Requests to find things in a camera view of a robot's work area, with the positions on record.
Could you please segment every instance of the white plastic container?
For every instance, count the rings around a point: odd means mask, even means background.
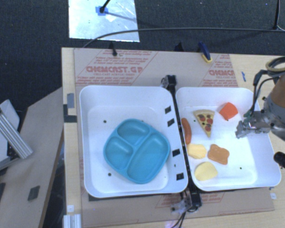
[[[253,93],[244,88],[202,88],[184,87],[177,91],[180,117],[187,118],[192,130],[192,143],[203,144],[207,151],[211,144],[227,149],[230,153],[228,164],[222,165],[207,157],[201,160],[189,156],[192,179],[204,191],[232,190],[245,188],[273,187],[281,180],[281,172],[274,161],[274,151],[268,134],[252,134],[237,139],[237,124],[252,105]],[[220,114],[225,103],[234,104],[238,114],[226,121]],[[208,138],[193,111],[209,109],[215,111],[211,137]],[[218,170],[217,177],[198,181],[194,176],[195,168],[209,161]]]
[[[170,92],[161,87],[90,85],[81,90],[79,99],[84,180],[90,195],[107,198],[177,193],[187,187],[188,175]],[[149,124],[170,143],[171,152],[166,163],[157,176],[146,184],[126,179],[104,158],[106,140],[122,121],[129,118]]]

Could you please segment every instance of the toy pizza slice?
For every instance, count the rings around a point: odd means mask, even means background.
[[[211,136],[211,130],[213,125],[214,111],[212,110],[197,110],[193,112],[194,116],[198,120],[200,126],[203,128],[208,137]]]

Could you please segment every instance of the blue divided plate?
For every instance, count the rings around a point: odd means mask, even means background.
[[[123,121],[104,145],[107,163],[127,179],[144,184],[162,169],[170,153],[165,136],[137,120]]]

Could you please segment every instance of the black carpet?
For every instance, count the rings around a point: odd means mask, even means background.
[[[223,27],[271,29],[277,0],[134,0],[138,28]],[[279,25],[285,29],[285,0]],[[120,49],[173,50],[180,41],[197,51],[202,40],[211,52],[285,55],[285,33],[243,31],[141,32],[140,43],[115,42]],[[62,47],[87,41],[68,38],[68,0],[0,0],[0,102],[17,110],[61,87]],[[92,48],[107,48],[97,41]]]

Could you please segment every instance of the wooden table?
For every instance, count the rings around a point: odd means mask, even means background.
[[[63,65],[63,85],[64,85],[64,104],[67,104],[67,94],[75,91],[75,72],[74,72],[74,53],[73,48],[62,49]],[[255,55],[230,55],[235,76],[239,87],[244,87],[253,91],[252,81],[255,74],[260,69],[265,69],[265,64],[274,56],[255,56]],[[246,81],[243,80],[242,72],[245,73]],[[273,88],[272,83],[266,83],[262,87],[261,97],[268,96]],[[76,105],[68,109],[68,115],[76,115]],[[81,213],[80,199],[80,177],[79,177],[79,156],[78,156],[78,136],[76,123],[64,124],[65,135],[65,166],[66,166],[66,204],[67,214],[74,215]],[[270,140],[274,151],[285,153],[285,142],[273,134]],[[185,228],[233,228],[233,227],[285,227],[285,170],[281,170],[282,180],[279,185],[271,190],[276,195],[274,200],[275,211],[260,212],[250,214],[239,214],[229,216],[218,216],[209,218],[185,219]],[[166,222],[152,222],[132,225],[122,225],[124,228],[158,228],[165,227]]]
[[[62,110],[62,88],[28,108],[20,134],[33,154],[0,173],[0,227],[43,227],[63,142]]]

